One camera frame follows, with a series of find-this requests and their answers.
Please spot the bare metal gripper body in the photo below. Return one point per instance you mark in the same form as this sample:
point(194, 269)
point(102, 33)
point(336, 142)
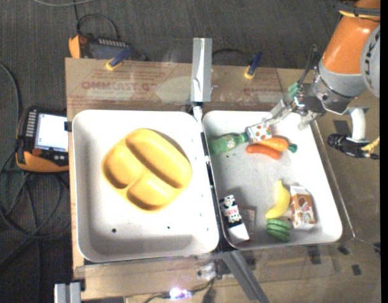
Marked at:
point(320, 101)

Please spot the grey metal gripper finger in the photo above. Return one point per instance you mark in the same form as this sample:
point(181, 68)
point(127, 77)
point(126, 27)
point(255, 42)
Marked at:
point(308, 120)
point(280, 110)

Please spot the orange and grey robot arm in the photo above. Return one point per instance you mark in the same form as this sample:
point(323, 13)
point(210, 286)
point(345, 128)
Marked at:
point(342, 49)

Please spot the white carton with strawberry print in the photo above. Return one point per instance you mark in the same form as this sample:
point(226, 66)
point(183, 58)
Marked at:
point(259, 133)

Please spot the orange carrot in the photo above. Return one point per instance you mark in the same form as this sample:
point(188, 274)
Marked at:
point(275, 143)

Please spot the red sausage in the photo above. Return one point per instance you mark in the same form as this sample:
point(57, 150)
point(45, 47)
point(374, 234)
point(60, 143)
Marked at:
point(263, 151)

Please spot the green plastic bottle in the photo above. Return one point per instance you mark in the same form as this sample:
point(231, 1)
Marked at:
point(225, 143)

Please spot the white plastic tray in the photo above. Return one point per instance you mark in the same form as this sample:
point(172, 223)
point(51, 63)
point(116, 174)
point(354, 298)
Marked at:
point(96, 200)
point(253, 175)

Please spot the yellow banana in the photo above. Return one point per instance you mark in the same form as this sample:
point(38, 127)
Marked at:
point(281, 202)

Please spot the orange and white carton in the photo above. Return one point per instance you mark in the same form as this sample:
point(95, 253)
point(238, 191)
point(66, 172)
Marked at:
point(302, 208)

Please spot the green ribbed toy vegetable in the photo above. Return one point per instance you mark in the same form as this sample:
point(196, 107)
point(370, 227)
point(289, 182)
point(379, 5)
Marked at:
point(278, 229)

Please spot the cow print milk carton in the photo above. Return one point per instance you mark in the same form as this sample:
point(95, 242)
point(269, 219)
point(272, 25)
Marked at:
point(233, 215)

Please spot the yellow divided plate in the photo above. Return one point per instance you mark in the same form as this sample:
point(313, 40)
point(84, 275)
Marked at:
point(149, 169)

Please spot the brown cardboard board, red print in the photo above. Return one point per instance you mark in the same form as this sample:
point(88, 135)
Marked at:
point(124, 87)

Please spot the black cylinder on white bracket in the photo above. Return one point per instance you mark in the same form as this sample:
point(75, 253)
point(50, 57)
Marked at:
point(357, 122)

